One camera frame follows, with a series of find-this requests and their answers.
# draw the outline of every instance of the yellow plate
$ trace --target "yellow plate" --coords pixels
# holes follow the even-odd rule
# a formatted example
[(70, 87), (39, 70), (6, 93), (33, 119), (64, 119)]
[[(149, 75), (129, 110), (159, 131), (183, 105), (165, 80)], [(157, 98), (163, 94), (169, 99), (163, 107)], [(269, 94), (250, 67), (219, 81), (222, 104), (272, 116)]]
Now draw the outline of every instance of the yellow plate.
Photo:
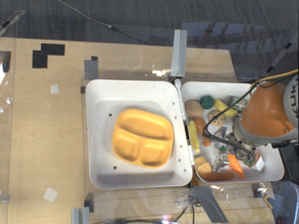
[(173, 139), (173, 127), (167, 119), (128, 109), (117, 118), (112, 149), (123, 161), (145, 168), (159, 168), (169, 160)]

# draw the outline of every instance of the white plastic tray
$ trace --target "white plastic tray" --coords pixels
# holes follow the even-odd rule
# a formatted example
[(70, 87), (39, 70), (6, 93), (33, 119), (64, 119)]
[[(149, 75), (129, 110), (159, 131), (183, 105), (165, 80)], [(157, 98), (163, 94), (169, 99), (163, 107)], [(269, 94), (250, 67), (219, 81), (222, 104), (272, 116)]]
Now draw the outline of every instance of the white plastic tray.
[[(192, 167), (176, 88), (163, 81), (93, 80), (86, 87), (89, 172), (99, 189), (183, 186)], [(174, 128), (169, 161), (161, 168), (143, 168), (118, 159), (111, 139), (118, 115), (136, 108), (167, 118)]]
[[(213, 98), (219, 98), (228, 102), (229, 96), (241, 97), (250, 88), (249, 84), (234, 84), (234, 83), (212, 83), (212, 82), (187, 82), (182, 86), (182, 98), (184, 102), (195, 99), (199, 100), (201, 97), (211, 95)], [(205, 110), (203, 118), (208, 122), (207, 115), (211, 110), (217, 110), (212, 107), (210, 110)], [(227, 133), (232, 132), (232, 119), (227, 117), (227, 121), (224, 126), (228, 128)], [(219, 127), (210, 125), (209, 131), (211, 133), (216, 132)], [(200, 153), (195, 154), (195, 158), (199, 155), (204, 156), (208, 162), (213, 164), (215, 157), (220, 154), (219, 147), (222, 144), (212, 143), (209, 147), (200, 147)], [(280, 180), (284, 175), (284, 166), (279, 154), (278, 149), (273, 149), (271, 145), (258, 147), (257, 152), (263, 157), (265, 167), (261, 172), (253, 170), (241, 163), (241, 166), (246, 175), (246, 179), (240, 178), (235, 175), (233, 180), (229, 181), (217, 181), (207, 183), (236, 183), (236, 182), (266, 182)], [(229, 166), (224, 168), (226, 171), (231, 171)]]

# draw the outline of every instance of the thin white wire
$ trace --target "thin white wire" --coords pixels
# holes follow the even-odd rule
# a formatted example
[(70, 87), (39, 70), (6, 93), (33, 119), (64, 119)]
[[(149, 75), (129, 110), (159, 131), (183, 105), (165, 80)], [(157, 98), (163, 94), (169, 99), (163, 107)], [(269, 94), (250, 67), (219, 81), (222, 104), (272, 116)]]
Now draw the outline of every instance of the thin white wire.
[(88, 20), (91, 20), (91, 21), (93, 21), (93, 22), (95, 22), (95, 23), (101, 24), (101, 25), (106, 26), (106, 27), (109, 27), (109, 28), (112, 27), (112, 26), (109, 25), (109, 24), (106, 24), (106, 23), (103, 23), (103, 22), (100, 22), (100, 21), (97, 21), (97, 20), (94, 20), (94, 19), (90, 18), (89, 16), (85, 15), (84, 13), (80, 12), (80, 11), (77, 10), (76, 8), (74, 8), (74, 7), (70, 6), (70, 5), (68, 5), (67, 3), (65, 3), (65, 2), (63, 2), (63, 1), (61, 1), (61, 0), (56, 0), (56, 1), (58, 1), (58, 2), (60, 2), (60, 3), (62, 3), (62, 4), (64, 4), (65, 6), (69, 7), (70, 9), (73, 9), (74, 11), (76, 11), (76, 12), (79, 13), (79, 14), (81, 14), (82, 16), (84, 16), (85, 18), (87, 18)]

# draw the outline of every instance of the wooden table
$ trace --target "wooden table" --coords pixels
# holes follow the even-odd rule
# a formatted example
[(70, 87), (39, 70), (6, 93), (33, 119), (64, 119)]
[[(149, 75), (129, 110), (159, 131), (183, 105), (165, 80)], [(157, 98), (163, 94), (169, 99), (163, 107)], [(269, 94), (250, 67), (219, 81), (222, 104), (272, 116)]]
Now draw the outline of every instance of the wooden table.
[[(68, 224), (72, 208), (82, 208), (85, 199), (83, 122), (81, 81), (84, 60), (97, 56), (100, 78), (165, 79), (155, 77), (153, 70), (167, 71), (171, 67), (172, 48), (143, 45), (91, 42), (13, 39), (15, 51), (14, 102), (9, 168), (9, 224)], [(4, 49), (12, 38), (1, 38)], [(48, 56), (47, 69), (32, 68), (32, 51), (41, 43), (65, 44), (64, 56)], [(187, 49), (187, 75), (201, 80), (236, 81), (226, 50)], [(59, 85), (59, 93), (51, 94), (50, 86)], [(47, 188), (58, 192), (55, 201), (43, 198)], [(270, 209), (260, 198), (253, 198), (250, 185), (225, 187), (233, 202), (220, 202), (229, 220), (239, 223), (272, 223)], [(225, 200), (219, 192), (218, 198)], [(164, 208), (172, 215), (175, 208), (173, 189), (139, 191), (98, 191), (104, 202), (99, 220), (114, 217), (148, 218), (155, 216), (149, 207)], [(196, 208), (196, 219), (209, 223), (202, 208)], [(190, 223), (190, 210), (180, 223)]]

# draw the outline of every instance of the white square marker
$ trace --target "white square marker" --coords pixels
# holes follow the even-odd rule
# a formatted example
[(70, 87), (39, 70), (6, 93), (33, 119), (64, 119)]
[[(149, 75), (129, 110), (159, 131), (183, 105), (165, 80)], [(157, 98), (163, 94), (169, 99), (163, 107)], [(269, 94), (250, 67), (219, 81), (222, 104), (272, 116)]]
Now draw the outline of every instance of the white square marker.
[(51, 85), (51, 94), (58, 94), (59, 93), (59, 86), (57, 84)]
[(43, 195), (43, 198), (48, 200), (49, 202), (53, 203), (55, 201), (57, 194), (58, 194), (58, 192), (55, 191), (54, 189), (47, 188), (47, 191)]

